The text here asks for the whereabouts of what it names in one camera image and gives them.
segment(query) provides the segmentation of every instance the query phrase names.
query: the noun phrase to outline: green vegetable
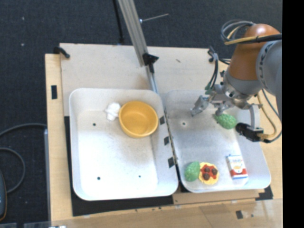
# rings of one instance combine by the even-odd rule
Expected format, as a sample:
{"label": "green vegetable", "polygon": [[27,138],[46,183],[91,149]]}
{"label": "green vegetable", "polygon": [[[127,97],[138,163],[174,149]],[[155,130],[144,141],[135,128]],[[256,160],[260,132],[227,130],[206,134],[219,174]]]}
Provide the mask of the green vegetable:
{"label": "green vegetable", "polygon": [[185,170],[185,178],[187,181],[195,181],[199,178],[200,163],[198,161],[191,162]]}
{"label": "green vegetable", "polygon": [[226,129],[232,129],[237,125],[237,120],[234,116],[229,114],[222,114],[220,116],[214,115],[215,120]]}

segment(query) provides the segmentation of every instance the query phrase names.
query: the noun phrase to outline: pizza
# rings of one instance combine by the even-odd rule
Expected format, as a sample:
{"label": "pizza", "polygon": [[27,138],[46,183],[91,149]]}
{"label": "pizza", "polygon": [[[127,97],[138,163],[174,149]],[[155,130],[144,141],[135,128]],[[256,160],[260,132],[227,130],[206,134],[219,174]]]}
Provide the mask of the pizza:
{"label": "pizza", "polygon": [[219,180],[219,171],[217,167],[208,162],[202,162],[199,164],[199,180],[205,184],[215,184]]}

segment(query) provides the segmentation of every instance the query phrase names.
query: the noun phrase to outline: black bracket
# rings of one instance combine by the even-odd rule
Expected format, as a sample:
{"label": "black bracket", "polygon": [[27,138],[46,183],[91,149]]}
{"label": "black bracket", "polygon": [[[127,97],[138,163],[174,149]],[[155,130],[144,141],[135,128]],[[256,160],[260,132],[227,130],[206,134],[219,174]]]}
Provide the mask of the black bracket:
{"label": "black bracket", "polygon": [[142,58],[143,58],[144,64],[146,66],[149,66],[150,72],[154,74],[153,63],[155,63],[159,59],[159,57],[145,53],[145,54],[143,54]]}
{"label": "black bracket", "polygon": [[70,58],[70,55],[62,47],[54,47],[53,53],[54,54],[62,53],[66,58]]}

